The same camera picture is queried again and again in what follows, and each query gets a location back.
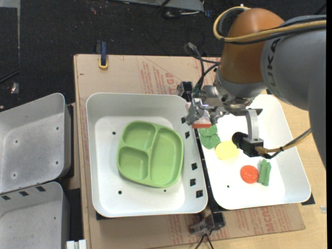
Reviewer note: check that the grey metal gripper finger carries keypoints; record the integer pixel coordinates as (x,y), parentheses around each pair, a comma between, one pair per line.
(215,116)
(194,113)

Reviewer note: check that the orange and white packet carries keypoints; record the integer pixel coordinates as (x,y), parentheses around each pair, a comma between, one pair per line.
(202,124)

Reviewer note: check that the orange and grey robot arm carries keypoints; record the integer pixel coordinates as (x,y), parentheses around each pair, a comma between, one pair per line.
(285,69)

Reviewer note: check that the black cylinder on white bracket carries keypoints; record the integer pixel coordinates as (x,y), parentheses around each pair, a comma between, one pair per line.
(249,144)

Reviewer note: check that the green broccoli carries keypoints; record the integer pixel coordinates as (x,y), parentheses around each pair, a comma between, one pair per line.
(210,139)

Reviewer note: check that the white plastic tray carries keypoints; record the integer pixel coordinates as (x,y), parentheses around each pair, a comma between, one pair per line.
(246,193)
(31,222)
(109,191)
(31,144)

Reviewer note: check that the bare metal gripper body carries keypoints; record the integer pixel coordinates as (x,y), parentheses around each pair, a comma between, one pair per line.
(233,105)

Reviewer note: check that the red tomato slice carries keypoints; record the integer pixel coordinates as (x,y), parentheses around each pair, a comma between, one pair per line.
(249,174)

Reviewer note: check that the green asparagus bundle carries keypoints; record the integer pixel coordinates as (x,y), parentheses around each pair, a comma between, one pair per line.
(265,174)

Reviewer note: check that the brown cardboard board red print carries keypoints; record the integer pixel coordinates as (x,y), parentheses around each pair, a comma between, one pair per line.
(129,71)

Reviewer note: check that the yellow round slice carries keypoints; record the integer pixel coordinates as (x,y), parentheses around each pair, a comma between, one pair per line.
(226,150)

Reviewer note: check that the green divided plate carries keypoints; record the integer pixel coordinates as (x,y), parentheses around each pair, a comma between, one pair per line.
(166,154)

